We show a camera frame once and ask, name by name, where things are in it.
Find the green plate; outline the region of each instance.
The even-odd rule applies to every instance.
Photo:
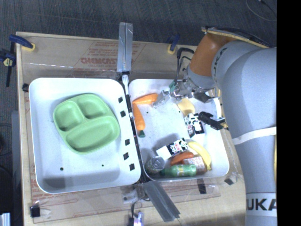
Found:
[[[83,94],[56,106],[55,126],[67,146],[85,154],[116,140],[119,123],[108,105],[95,94]]]

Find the tin can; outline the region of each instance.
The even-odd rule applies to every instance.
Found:
[[[160,156],[152,157],[146,164],[145,164],[145,171],[148,174],[156,174],[163,170],[165,167],[165,161]]]

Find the dark floor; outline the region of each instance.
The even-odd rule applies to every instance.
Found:
[[[277,0],[0,0],[0,7],[0,47],[6,50],[16,31],[117,39],[120,22],[133,24],[136,41],[165,43],[179,33],[180,44],[198,45],[208,25],[277,45]],[[11,114],[18,109],[16,70],[9,87],[6,74],[0,64],[0,194],[13,173]],[[2,198],[0,205],[9,205]]]

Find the white band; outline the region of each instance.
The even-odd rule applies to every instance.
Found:
[[[232,141],[234,145],[238,145],[254,138],[276,135],[276,133],[277,133],[277,128],[275,126],[271,128],[265,128],[265,129],[247,132],[237,138],[232,139]]]

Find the bottle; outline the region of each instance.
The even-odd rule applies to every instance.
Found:
[[[190,165],[174,165],[170,168],[165,168],[160,172],[163,176],[170,176],[174,178],[195,176],[197,174],[197,167],[194,164]]]

